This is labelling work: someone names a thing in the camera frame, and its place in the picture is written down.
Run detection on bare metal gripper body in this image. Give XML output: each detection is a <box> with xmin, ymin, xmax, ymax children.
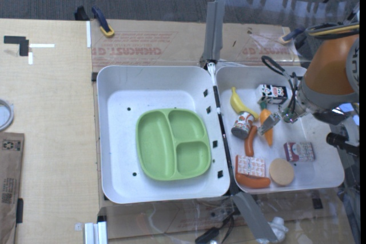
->
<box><xmin>279</xmin><ymin>103</ymin><xmax>309</xmax><ymax>125</ymax></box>

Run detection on orange carrot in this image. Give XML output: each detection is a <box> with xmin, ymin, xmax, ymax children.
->
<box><xmin>258</xmin><ymin>101</ymin><xmax>274</xmax><ymax>147</ymax></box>

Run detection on red and white tomato can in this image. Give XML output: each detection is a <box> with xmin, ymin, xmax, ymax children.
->
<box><xmin>230</xmin><ymin>111</ymin><xmax>255</xmax><ymax>140</ymax></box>

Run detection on short orange sausage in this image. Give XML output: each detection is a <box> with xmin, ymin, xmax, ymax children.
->
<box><xmin>244</xmin><ymin>125</ymin><xmax>258</xmax><ymax>158</ymax></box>

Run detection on black and white cow carton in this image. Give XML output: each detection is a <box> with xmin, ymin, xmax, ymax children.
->
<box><xmin>258</xmin><ymin>83</ymin><xmax>289</xmax><ymax>106</ymax></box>

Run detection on white plastic tray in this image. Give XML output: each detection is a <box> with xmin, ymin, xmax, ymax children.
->
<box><xmin>96</xmin><ymin>65</ymin><xmax>231</xmax><ymax>205</ymax></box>
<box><xmin>214</xmin><ymin>65</ymin><xmax>346</xmax><ymax>195</ymax></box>

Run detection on yellow banana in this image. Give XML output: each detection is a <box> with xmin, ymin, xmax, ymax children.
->
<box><xmin>230</xmin><ymin>86</ymin><xmax>260</xmax><ymax>121</ymax></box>

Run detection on red and white carton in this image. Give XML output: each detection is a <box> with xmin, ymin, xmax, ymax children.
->
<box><xmin>283</xmin><ymin>141</ymin><xmax>316</xmax><ymax>163</ymax></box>

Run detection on orange and white packet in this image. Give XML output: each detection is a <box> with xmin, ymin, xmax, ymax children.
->
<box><xmin>234</xmin><ymin>154</ymin><xmax>266</xmax><ymax>178</ymax></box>

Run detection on round tan biscuit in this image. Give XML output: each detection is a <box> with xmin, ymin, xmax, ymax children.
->
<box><xmin>269</xmin><ymin>158</ymin><xmax>295</xmax><ymax>187</ymax></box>

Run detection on long orange sausage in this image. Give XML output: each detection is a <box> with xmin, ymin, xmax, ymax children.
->
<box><xmin>234</xmin><ymin>173</ymin><xmax>272</xmax><ymax>190</ymax></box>

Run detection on green divided plate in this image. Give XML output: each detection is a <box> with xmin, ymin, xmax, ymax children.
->
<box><xmin>135</xmin><ymin>108</ymin><xmax>213</xmax><ymax>182</ymax></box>

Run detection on white crumpled paper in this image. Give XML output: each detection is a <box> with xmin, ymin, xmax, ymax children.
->
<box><xmin>266</xmin><ymin>216</ymin><xmax>290</xmax><ymax>241</ymax></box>

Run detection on brown cardboard board red print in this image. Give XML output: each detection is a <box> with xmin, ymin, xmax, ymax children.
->
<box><xmin>90</xmin><ymin>18</ymin><xmax>356</xmax><ymax>239</ymax></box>

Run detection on brown paper envelope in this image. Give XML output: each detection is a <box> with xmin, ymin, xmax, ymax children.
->
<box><xmin>0</xmin><ymin>131</ymin><xmax>25</xmax><ymax>244</ymax></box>

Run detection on black cylinder on white bracket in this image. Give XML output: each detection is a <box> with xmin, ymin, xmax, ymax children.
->
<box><xmin>325</xmin><ymin>116</ymin><xmax>360</xmax><ymax>153</ymax></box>

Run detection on white ring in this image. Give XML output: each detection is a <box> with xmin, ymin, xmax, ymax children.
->
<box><xmin>0</xmin><ymin>99</ymin><xmax>15</xmax><ymax>133</ymax></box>

